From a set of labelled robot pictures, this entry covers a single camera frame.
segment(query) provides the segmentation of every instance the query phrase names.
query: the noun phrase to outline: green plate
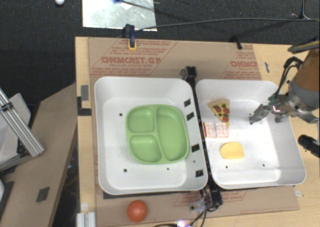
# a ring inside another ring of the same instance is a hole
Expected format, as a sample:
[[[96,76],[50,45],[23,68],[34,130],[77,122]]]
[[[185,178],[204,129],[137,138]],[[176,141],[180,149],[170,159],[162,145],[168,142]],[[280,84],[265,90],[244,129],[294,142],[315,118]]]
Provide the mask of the green plate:
[[[189,153],[189,138],[181,112],[173,106],[154,104],[132,108],[125,119],[131,155],[144,164],[167,164]]]

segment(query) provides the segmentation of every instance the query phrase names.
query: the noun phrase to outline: cheese slice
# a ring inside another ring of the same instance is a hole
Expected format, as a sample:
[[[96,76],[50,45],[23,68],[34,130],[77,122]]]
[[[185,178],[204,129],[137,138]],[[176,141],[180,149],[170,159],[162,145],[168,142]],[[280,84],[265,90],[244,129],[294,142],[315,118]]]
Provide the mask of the cheese slice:
[[[237,160],[245,157],[244,148],[237,141],[223,144],[220,147],[220,154],[226,160]]]

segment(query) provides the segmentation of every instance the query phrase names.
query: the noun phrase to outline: blue clamp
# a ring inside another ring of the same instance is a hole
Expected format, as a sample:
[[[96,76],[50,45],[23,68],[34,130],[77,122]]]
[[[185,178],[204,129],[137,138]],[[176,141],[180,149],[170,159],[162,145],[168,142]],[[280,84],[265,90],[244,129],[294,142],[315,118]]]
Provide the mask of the blue clamp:
[[[122,29],[122,38],[129,39],[128,41],[129,50],[137,49],[136,32],[135,32],[134,25],[130,25],[130,24],[125,25],[125,27]]]

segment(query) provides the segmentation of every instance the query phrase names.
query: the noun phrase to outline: metal plate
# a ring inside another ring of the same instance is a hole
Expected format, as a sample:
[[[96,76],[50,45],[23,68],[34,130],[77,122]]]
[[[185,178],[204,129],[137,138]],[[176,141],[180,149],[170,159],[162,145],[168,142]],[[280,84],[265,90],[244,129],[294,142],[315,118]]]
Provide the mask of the metal plate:
[[[126,24],[135,29],[156,25],[153,0],[82,0],[84,27],[123,29]]]

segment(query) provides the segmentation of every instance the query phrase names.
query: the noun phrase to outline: white tray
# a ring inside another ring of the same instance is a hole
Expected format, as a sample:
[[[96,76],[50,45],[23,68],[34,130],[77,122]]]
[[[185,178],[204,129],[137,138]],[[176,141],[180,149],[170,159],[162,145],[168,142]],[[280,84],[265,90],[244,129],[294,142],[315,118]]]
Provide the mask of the white tray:
[[[278,86],[269,81],[203,79],[196,86],[202,122],[219,122],[207,106],[212,100],[229,99],[228,138],[207,138],[211,173],[224,189],[297,185],[306,178],[306,170],[290,121],[275,122],[275,116],[252,125],[249,114],[268,104]],[[224,159],[220,147],[239,142],[244,158]]]
[[[207,184],[208,172],[193,92],[188,83],[175,78],[102,77],[95,83],[94,94],[98,179],[105,192],[122,195],[196,191]],[[152,104],[171,105],[182,112],[190,146],[182,161],[143,164],[130,154],[126,115],[136,106]],[[194,117],[187,120],[187,115],[192,113]]]

